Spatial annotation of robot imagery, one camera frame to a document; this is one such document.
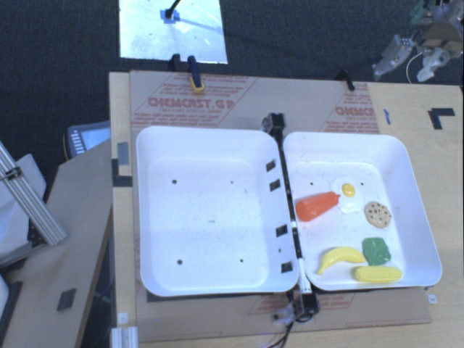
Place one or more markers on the white plastic tray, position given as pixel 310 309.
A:
pixel 406 209
pixel 210 212

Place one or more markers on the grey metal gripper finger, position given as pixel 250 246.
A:
pixel 433 62
pixel 395 53

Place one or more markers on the yellow corn cob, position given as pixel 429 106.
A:
pixel 378 274

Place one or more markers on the orange carrot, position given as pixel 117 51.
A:
pixel 313 207

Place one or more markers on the thin black and white rod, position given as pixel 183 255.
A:
pixel 288 190

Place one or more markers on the yellow banana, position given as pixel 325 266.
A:
pixel 340 256

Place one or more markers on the white and yellow fried egg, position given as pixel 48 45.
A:
pixel 348 190

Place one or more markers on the brown cardboard board red print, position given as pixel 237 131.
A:
pixel 232 100

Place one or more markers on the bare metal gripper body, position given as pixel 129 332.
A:
pixel 444 35

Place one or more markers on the green leaf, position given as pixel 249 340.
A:
pixel 376 251

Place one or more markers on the brown chocolate chip biscuit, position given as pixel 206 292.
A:
pixel 377 215

